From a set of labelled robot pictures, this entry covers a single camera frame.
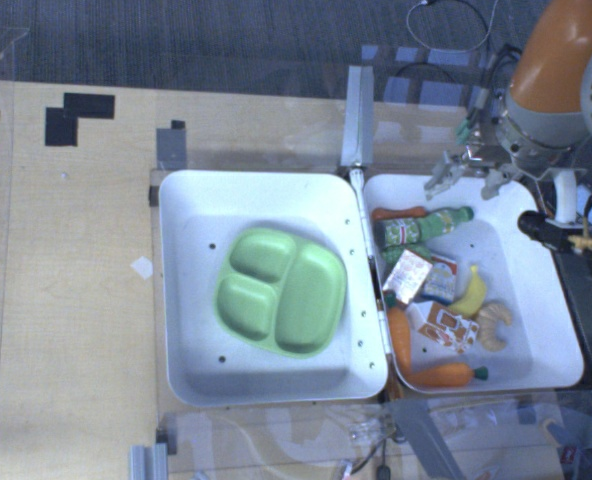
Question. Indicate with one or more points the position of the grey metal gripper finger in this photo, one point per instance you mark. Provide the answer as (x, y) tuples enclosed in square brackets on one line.
[(441, 178), (494, 182)]

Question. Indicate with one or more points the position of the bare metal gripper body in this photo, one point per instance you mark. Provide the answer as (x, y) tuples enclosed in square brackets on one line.
[(518, 154)]

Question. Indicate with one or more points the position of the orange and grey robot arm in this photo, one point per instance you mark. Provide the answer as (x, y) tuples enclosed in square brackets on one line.
[(551, 53)]

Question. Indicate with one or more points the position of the green plastic bottle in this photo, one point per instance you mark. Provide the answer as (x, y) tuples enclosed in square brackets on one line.
[(426, 225)]

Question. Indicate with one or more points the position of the small green toy vegetable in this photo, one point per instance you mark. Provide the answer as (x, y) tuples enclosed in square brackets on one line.
[(393, 254)]

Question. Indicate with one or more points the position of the blue and white carton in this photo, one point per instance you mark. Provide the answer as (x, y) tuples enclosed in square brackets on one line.
[(441, 280)]

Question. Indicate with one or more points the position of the red and white carton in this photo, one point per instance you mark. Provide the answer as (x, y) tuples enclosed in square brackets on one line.
[(407, 275)]

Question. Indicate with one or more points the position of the yellow banana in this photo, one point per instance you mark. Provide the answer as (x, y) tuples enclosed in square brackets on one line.
[(473, 295)]

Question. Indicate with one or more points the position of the white plastic tray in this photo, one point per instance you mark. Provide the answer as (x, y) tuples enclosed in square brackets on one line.
[(531, 318), (201, 293)]

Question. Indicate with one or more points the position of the beige toy croissant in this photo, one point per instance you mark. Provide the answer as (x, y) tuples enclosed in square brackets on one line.
[(493, 325)]

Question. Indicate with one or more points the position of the orange and white packet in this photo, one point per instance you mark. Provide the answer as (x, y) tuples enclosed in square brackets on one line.
[(446, 328)]

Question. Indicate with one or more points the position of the orange carrot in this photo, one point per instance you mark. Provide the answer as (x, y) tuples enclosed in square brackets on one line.
[(400, 338), (441, 375)]

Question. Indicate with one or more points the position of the green divided plate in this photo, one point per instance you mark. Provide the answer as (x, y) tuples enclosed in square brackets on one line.
[(306, 298)]

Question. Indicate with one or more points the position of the black cylinder on white bracket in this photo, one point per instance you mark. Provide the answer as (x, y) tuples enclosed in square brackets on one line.
[(541, 225)]

